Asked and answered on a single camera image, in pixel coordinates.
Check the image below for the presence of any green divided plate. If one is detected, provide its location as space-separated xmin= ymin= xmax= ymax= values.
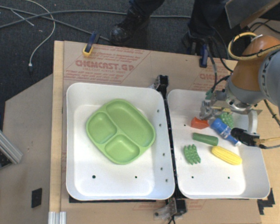
xmin=83 ymin=96 xmax=159 ymax=168

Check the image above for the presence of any brown cardboard board, red print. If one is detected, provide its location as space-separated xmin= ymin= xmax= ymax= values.
xmin=49 ymin=40 xmax=276 ymax=224

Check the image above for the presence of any thin black rod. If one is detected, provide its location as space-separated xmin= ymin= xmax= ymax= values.
xmin=156 ymin=96 xmax=187 ymax=200

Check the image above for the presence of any person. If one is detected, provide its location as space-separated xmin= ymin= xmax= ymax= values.
xmin=108 ymin=0 xmax=233 ymax=59

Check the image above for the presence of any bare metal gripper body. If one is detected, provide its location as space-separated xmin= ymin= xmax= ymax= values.
xmin=208 ymin=89 xmax=254 ymax=117

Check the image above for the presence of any black block with thin wires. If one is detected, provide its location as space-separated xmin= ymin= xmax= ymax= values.
xmin=153 ymin=74 xmax=170 ymax=92
xmin=164 ymin=197 xmax=188 ymax=219

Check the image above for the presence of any yellow toy corn cob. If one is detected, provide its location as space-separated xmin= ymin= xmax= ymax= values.
xmin=210 ymin=145 xmax=244 ymax=166

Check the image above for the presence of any orange toy carrot piece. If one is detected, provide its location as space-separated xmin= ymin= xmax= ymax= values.
xmin=190 ymin=116 xmax=211 ymax=131

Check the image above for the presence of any white plastic tray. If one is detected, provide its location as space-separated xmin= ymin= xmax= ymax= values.
xmin=57 ymin=81 xmax=184 ymax=209
xmin=159 ymin=88 xmax=278 ymax=206

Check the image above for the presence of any black cylinder on white bracket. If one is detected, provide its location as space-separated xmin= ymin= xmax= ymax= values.
xmin=229 ymin=108 xmax=263 ymax=148

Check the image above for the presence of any blue bottle with white cap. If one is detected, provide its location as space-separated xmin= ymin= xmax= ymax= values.
xmin=208 ymin=117 xmax=243 ymax=147

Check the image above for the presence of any green bumpy toy vegetable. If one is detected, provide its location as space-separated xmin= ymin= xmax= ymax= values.
xmin=216 ymin=111 xmax=235 ymax=130
xmin=182 ymin=143 xmax=203 ymax=166

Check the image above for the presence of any green toy cucumber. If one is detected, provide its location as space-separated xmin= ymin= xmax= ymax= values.
xmin=191 ymin=132 xmax=220 ymax=147

